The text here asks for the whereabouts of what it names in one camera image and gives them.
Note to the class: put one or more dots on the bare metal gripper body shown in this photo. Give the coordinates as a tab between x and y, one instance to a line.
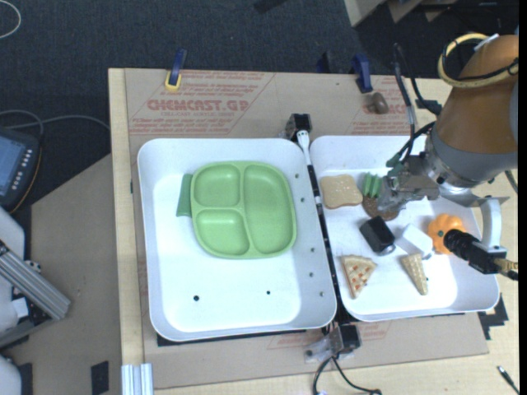
418	179

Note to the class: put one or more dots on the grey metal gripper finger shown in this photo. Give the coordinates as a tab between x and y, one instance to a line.
386	196
400	205

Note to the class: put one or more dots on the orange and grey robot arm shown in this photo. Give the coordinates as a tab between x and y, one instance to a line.
473	109

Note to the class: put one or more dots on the green leafy toy piece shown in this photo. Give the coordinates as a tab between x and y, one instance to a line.
371	185

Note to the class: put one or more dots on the brown round biscuit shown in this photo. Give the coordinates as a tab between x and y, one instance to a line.
371	208

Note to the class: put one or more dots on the black small can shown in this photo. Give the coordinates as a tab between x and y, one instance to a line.
375	233

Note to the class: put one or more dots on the white small carton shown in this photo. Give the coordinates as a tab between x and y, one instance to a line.
416	239

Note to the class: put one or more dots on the orange pumpkin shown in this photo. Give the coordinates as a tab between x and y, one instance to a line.
442	224

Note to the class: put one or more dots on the tan bread slice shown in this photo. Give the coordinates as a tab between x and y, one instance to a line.
339	191

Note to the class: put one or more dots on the beige wedge cone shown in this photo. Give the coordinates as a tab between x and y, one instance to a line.
416	272

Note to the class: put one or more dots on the thin black and white rod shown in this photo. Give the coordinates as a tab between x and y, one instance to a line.
317	196

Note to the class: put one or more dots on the lattice pizza slice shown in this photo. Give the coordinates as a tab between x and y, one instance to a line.
356	272

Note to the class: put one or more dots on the brown rounded toy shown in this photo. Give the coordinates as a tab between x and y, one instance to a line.
378	103

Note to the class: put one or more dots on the white plastic tray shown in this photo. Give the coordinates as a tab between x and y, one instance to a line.
391	303
230	294

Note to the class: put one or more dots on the green divided plate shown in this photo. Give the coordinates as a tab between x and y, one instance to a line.
255	204

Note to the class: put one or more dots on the brown cardboard board red print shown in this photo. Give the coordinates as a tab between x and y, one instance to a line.
255	97

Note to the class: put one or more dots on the black pen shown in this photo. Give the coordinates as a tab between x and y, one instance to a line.
507	379

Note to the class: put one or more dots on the black cylinder on white bracket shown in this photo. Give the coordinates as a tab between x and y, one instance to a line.
473	250

